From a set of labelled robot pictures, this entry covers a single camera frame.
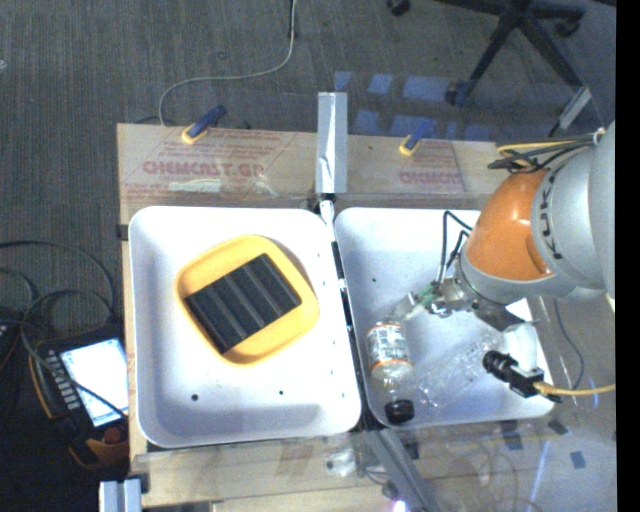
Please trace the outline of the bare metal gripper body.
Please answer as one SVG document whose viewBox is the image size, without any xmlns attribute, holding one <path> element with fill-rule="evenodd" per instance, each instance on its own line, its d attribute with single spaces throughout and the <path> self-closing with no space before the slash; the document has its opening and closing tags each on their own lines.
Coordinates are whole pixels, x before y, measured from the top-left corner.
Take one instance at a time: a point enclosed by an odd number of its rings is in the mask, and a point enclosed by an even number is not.
<svg viewBox="0 0 640 512">
<path fill-rule="evenodd" d="M 505 331 L 524 322 L 523 319 L 508 311 L 504 304 L 480 295 L 463 278 L 446 278 L 439 286 L 439 293 L 438 303 L 446 304 L 452 310 L 452 314 L 472 313 L 497 331 Z"/>
</svg>

